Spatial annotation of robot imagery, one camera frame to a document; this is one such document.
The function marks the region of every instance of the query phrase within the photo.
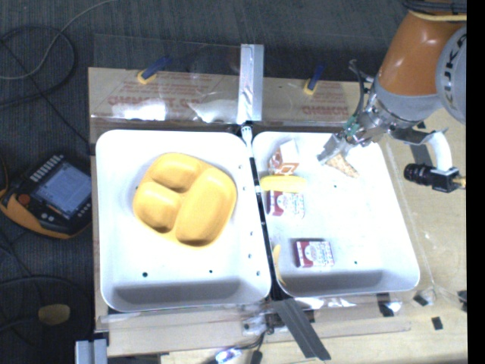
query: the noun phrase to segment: yellow bowl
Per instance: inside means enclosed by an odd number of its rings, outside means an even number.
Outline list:
[[[236,205],[236,185],[219,168],[190,155],[159,156],[133,198],[135,216],[166,238],[207,246],[226,227]]]

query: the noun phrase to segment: red button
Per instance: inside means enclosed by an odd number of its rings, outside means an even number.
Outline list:
[[[17,201],[23,205],[23,206],[27,206],[29,205],[29,202],[30,202],[30,196],[28,194],[20,194],[17,198]]]

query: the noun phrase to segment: white tray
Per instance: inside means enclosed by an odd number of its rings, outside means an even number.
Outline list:
[[[210,246],[180,246],[135,218],[136,186],[166,152],[204,160],[234,180],[237,201]],[[271,288],[246,146],[229,133],[112,130],[96,143],[101,292],[121,312],[257,303]]]
[[[280,286],[294,297],[413,289],[420,277],[418,262],[380,147],[351,149],[347,159],[360,174],[351,178],[318,163],[316,155],[329,138],[325,133],[263,132],[253,141],[260,178],[268,174],[268,160],[279,145],[294,139],[301,160],[296,175],[308,181],[303,219],[266,217],[272,246],[281,245]],[[297,267],[293,241],[298,238],[329,241],[335,264]]]

